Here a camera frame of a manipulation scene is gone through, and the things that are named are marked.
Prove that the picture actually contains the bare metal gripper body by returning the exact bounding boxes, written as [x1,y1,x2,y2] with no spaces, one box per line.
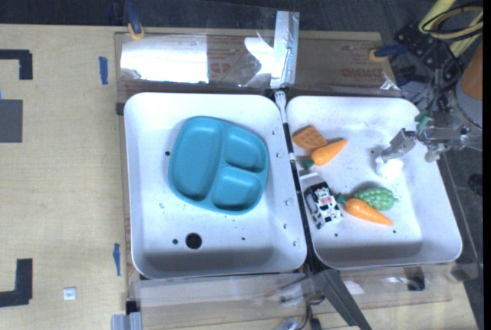
[416,112,483,153]

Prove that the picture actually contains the white lumpy object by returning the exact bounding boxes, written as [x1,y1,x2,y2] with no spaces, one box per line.
[374,157,405,181]

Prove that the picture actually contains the green grapes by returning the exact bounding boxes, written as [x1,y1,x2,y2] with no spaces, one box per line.
[352,186,400,212]

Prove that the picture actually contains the orange carrot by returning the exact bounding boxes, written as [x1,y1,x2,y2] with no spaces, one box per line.
[299,138,350,171]
[335,193,395,227]

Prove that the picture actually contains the cow print carton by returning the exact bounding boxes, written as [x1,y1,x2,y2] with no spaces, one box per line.
[298,172,344,231]

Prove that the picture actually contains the orange waffle biscuit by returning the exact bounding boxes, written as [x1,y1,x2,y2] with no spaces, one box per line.
[291,124,328,152]

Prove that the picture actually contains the white plastic tray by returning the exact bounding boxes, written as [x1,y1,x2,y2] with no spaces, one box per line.
[123,91,308,280]
[285,94,463,271]

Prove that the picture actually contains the blue divided plate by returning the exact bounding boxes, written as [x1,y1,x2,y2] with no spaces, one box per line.
[166,115,271,216]

